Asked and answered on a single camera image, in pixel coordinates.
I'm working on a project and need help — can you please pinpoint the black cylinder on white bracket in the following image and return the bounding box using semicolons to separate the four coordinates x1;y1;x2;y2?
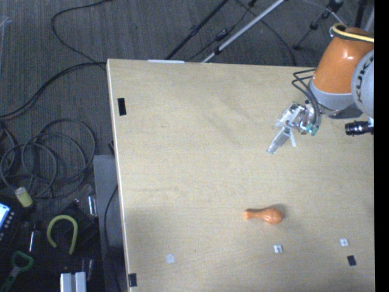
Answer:
344;117;375;137

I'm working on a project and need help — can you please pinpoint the silver stand pole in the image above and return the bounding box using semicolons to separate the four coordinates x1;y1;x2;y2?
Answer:
201;0;311;63

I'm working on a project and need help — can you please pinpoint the green handled tool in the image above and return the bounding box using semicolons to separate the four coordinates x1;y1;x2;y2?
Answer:
0;251;35;292

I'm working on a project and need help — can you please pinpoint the orange toy chicken drumstick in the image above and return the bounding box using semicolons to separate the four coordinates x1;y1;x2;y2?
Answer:
243;207;284;226

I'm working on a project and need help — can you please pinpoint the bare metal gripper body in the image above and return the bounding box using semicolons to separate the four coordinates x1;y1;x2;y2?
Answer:
274;101;320;135

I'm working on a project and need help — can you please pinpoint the grey and black tripod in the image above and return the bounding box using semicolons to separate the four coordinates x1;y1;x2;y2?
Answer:
292;0;375;50

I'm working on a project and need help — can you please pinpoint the yellow-green U-shaped handle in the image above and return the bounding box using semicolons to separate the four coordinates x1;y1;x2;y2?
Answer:
46;214;79;256

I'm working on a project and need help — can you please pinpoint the black stand pole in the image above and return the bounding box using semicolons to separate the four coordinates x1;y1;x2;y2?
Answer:
164;0;250;60

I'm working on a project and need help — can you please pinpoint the small pale yellow bottle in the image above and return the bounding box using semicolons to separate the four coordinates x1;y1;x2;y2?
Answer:
14;186;34;208

